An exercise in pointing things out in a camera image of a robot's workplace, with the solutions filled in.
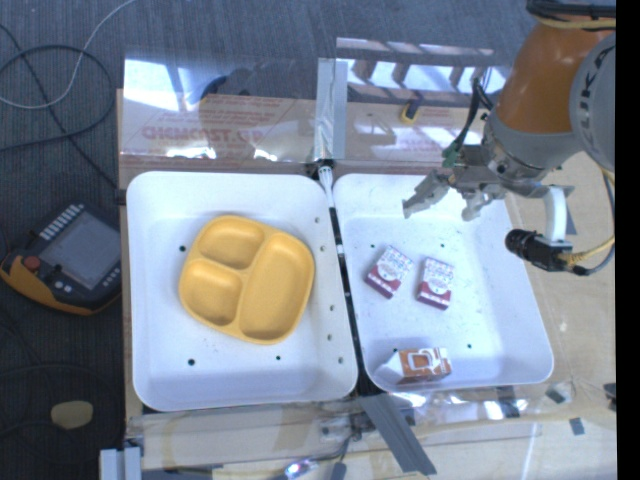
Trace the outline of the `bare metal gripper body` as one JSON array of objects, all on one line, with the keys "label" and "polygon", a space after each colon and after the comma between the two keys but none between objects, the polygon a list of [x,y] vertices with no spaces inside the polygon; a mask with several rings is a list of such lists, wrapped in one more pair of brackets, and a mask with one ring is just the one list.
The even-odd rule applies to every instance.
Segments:
[{"label": "bare metal gripper body", "polygon": [[452,145],[443,153],[443,166],[452,169],[449,184],[465,198],[503,198],[507,193],[542,198],[549,191],[541,183],[544,169],[522,163],[501,146]]}]

